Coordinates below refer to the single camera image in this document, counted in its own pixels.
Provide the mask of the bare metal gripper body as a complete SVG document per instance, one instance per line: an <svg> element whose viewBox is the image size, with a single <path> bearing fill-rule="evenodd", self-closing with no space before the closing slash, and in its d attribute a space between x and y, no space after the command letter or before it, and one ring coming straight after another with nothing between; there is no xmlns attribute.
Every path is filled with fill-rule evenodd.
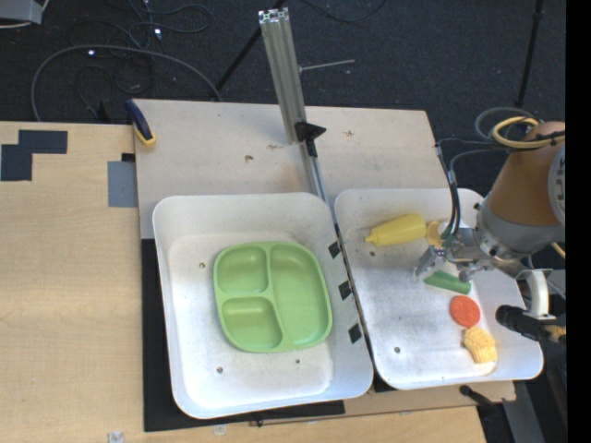
<svg viewBox="0 0 591 443"><path fill-rule="evenodd" d="M442 246L447 250L446 260L455 267L460 263L480 263L483 270L496 269L501 263L488 252L485 252L477 241L473 228L459 228L456 233L449 233L442 239Z"/></svg>

